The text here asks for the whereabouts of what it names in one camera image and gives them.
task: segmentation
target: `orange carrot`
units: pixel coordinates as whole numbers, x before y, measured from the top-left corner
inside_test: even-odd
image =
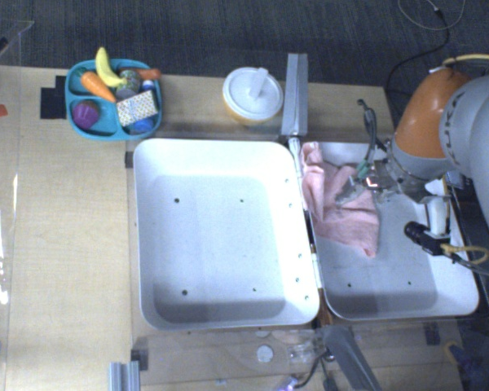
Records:
[[[136,71],[142,80],[159,80],[161,78],[161,71],[157,68],[132,68],[124,67],[120,68],[121,71],[129,69],[131,71]]]
[[[90,91],[92,94],[101,97],[111,103],[116,102],[116,97],[114,94],[108,89],[105,83],[102,81],[100,77],[95,72],[87,71],[84,68],[79,68],[77,70],[77,74],[80,77],[80,83],[82,86],[86,88],[86,90]]]

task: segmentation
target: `yellow banana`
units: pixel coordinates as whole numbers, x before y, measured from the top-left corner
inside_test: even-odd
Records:
[[[96,52],[96,72],[109,87],[118,87],[121,84],[126,84],[126,78],[119,78],[111,69],[107,51],[103,47],[100,47],[98,52]]]

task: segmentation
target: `dark floor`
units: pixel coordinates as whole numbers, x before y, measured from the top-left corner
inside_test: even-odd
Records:
[[[448,24],[464,0],[432,0]],[[443,24],[423,0],[402,0],[415,20]],[[392,66],[442,43],[445,31],[414,25],[398,0],[0,0],[0,17],[34,20],[24,64],[69,68],[99,46],[173,74],[223,77],[243,65],[284,79],[286,55],[309,55],[310,80],[383,86]],[[450,42],[400,68],[391,86],[412,92],[452,55],[489,53],[489,0],[466,0]],[[399,118],[402,102],[395,98]]]

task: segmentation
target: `pink towel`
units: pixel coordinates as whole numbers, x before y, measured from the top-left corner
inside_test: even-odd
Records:
[[[367,256],[377,252],[379,221],[370,191],[338,208],[335,195],[355,168],[338,168],[323,160],[317,142],[301,149],[302,194],[314,216],[315,233],[326,239],[361,248]]]

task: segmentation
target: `blue plate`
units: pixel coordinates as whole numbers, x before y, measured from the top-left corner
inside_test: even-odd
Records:
[[[148,65],[133,61],[131,59],[110,59],[111,68],[117,71],[119,68],[150,68]],[[141,139],[152,135],[161,123],[162,102],[161,88],[158,81],[154,81],[156,86],[155,95],[157,103],[157,114],[149,117],[152,120],[152,128],[144,133],[132,134],[131,127],[123,127],[117,116],[116,104],[108,102],[98,96],[89,93],[80,83],[80,77],[77,74],[79,68],[85,68],[90,71],[96,70],[95,61],[82,61],[74,65],[68,72],[65,80],[65,106],[67,108],[67,117],[71,126],[78,134],[84,138],[96,140],[129,140]],[[99,109],[99,119],[90,129],[84,130],[77,126],[73,120],[73,108],[81,101],[90,100],[96,103]]]

